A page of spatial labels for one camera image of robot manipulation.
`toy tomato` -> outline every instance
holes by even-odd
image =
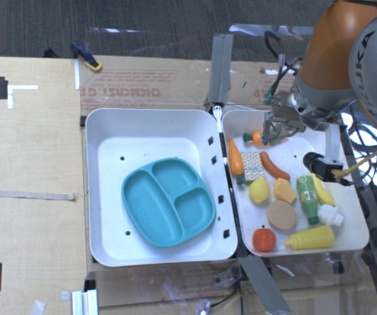
[[[253,233],[254,249],[260,252],[270,252],[276,245],[276,234],[269,228],[258,228]]]

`blue divided plate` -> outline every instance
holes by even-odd
[[[202,178],[177,157],[130,173],[123,182],[122,198],[133,224],[158,247],[195,237],[215,218],[215,204]]]

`toy carrot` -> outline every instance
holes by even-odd
[[[262,143],[260,139],[261,132],[262,131],[256,131],[256,132],[253,132],[252,135],[249,135],[248,133],[244,133],[244,135],[242,136],[242,140],[244,142],[252,141],[253,144],[257,146],[264,146],[264,143]]]
[[[228,162],[229,170],[236,177],[237,184],[244,183],[244,162],[234,140],[228,139]]]

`white tape mark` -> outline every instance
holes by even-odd
[[[7,108],[13,109],[14,90],[38,90],[38,85],[8,85],[7,86]]]
[[[45,309],[45,303],[36,300],[31,309],[30,315],[43,315]]]
[[[62,293],[60,294],[60,299],[61,300],[70,300],[70,295],[71,293],[69,291],[62,291]]]
[[[80,69],[79,69],[79,59],[75,59],[75,89],[79,90],[80,89]]]

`toy banana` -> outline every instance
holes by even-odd
[[[315,192],[317,193],[317,201],[319,201],[321,204],[329,204],[334,206],[332,196],[330,196],[330,194],[326,191],[322,180],[319,179],[314,173],[311,173],[310,175],[313,179]]]

